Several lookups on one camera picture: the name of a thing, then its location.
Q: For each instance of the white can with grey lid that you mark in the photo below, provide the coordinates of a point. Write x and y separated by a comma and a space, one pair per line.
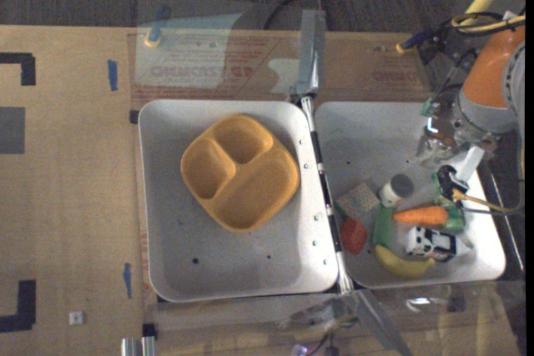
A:
394, 189

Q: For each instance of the green packet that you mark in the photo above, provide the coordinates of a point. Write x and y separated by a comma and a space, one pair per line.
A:
383, 227

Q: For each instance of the white plastic tray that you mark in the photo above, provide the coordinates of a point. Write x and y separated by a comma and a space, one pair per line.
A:
175, 254
367, 137

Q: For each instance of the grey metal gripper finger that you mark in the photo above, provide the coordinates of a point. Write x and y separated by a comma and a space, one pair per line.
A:
445, 154
426, 152

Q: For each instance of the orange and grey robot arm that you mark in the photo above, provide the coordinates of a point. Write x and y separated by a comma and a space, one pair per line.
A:
486, 71

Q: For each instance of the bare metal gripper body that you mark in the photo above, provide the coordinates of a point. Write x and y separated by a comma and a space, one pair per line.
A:
459, 129

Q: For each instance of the orange divided plate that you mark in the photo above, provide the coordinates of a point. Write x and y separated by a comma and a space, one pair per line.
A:
250, 187

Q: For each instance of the yellow banana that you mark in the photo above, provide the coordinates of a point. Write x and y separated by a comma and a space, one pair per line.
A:
402, 266

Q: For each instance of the orange carrot with green top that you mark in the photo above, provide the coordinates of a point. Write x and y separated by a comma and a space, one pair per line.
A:
421, 216

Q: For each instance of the beige speckled bread slice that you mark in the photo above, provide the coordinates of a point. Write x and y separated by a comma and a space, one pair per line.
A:
359, 199

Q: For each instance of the brown cardboard board, red print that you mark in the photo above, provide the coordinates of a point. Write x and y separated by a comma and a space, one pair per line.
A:
359, 71

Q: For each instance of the black and white carton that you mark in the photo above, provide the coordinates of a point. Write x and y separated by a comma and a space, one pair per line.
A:
425, 242

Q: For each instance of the red cube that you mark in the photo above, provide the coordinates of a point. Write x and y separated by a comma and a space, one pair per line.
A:
354, 235

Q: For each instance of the black cylinder on white bracket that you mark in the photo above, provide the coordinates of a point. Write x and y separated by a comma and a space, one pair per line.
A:
448, 181

